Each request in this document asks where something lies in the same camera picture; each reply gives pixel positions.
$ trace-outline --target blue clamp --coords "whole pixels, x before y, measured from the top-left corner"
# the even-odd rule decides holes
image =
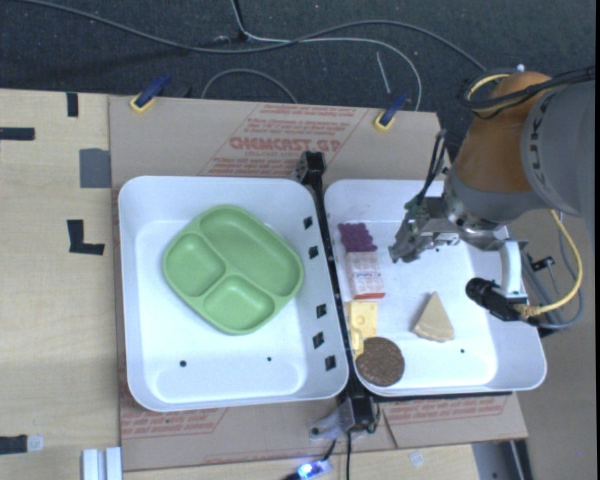
[[[393,101],[393,103],[389,105],[387,110],[378,114],[378,117],[376,117],[375,121],[373,122],[373,126],[381,132],[386,132],[389,128],[391,128],[391,125],[393,125],[396,112],[398,112],[398,110],[404,106],[405,101],[407,101],[407,95],[400,94]]]
[[[160,75],[144,91],[132,98],[129,105],[139,114],[144,112],[155,103],[155,97],[160,95],[169,82],[171,82],[171,75]]]

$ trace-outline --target black floor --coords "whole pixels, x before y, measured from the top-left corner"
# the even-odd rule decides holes
[[[0,87],[134,94],[170,73],[166,95],[200,97],[218,73],[257,70],[301,103],[382,107],[404,93],[405,109],[419,101],[460,137],[471,116],[457,95],[481,69],[523,64],[556,75],[593,65],[596,56],[596,0],[236,0],[243,30],[231,0],[39,1],[223,53],[187,51],[58,8],[0,0]],[[366,20],[400,24],[357,25],[320,41],[255,51],[276,43],[253,36],[292,39]],[[205,97],[289,100],[275,83],[245,72],[219,78]]]

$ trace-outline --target cardboard box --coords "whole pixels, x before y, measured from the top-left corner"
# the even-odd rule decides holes
[[[160,98],[137,114],[110,97],[120,425],[126,471],[321,456],[312,424],[335,399],[176,413],[140,407],[126,387],[117,195],[142,175],[290,177],[304,150],[322,151],[325,186],[345,178],[424,179],[439,130],[430,113],[400,112],[380,132],[380,110]],[[356,450],[386,450],[526,437],[515,394],[382,404],[377,431]],[[343,452],[342,446],[336,453]]]

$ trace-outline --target brown round cookie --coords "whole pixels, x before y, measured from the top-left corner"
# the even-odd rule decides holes
[[[404,372],[404,357],[393,341],[373,337],[364,340],[364,352],[356,359],[360,375],[376,386],[391,386]]]

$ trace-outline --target beige triangle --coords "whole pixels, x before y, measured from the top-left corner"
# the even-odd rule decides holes
[[[433,292],[429,297],[429,301],[422,310],[413,332],[421,338],[440,342],[455,338],[453,325],[451,325],[437,292]]]

